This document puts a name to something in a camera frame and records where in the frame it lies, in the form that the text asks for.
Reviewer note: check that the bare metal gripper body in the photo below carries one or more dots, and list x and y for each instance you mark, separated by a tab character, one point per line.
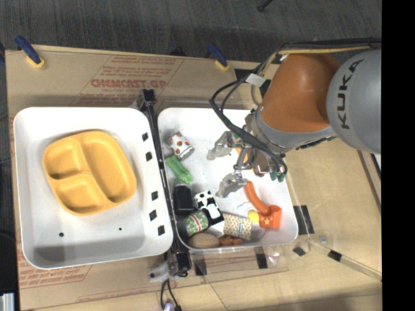
259	154

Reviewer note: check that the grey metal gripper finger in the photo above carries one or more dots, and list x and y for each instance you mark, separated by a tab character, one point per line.
220	147
228	184

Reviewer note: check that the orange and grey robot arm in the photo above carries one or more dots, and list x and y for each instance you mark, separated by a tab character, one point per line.
301	89

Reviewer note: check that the orange sausage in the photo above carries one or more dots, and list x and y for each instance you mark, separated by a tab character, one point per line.
254	196

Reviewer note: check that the white plastic tray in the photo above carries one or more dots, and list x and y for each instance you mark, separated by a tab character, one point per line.
207	122
97	238

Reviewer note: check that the black and white cow carton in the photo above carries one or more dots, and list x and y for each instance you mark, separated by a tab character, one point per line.
209	206

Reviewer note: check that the white can with orange print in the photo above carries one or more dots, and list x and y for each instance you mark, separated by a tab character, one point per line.
180	145

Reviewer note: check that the yellow ball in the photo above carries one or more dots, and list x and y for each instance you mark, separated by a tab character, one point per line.
253	216

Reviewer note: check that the green asparagus bunch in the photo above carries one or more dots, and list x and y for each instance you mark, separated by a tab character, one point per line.
180	170

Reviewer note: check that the black rounded block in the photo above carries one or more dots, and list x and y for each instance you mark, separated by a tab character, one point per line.
183	199

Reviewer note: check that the green and white can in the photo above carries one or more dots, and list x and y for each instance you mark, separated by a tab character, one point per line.
196	223

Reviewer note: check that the orange box with yellow star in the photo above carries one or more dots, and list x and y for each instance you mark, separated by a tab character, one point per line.
272	217

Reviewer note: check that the brown biscuit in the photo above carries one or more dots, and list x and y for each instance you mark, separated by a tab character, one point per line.
230	240

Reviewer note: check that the brown bread roll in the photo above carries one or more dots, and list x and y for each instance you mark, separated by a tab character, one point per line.
203	240

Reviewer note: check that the thin black and white rod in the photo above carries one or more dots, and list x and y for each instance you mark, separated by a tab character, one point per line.
161	170

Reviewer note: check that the brown cardboard board red print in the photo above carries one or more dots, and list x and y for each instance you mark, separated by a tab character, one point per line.
324	206

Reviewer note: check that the yellow divided plate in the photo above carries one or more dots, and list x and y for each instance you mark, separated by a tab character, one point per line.
103	164

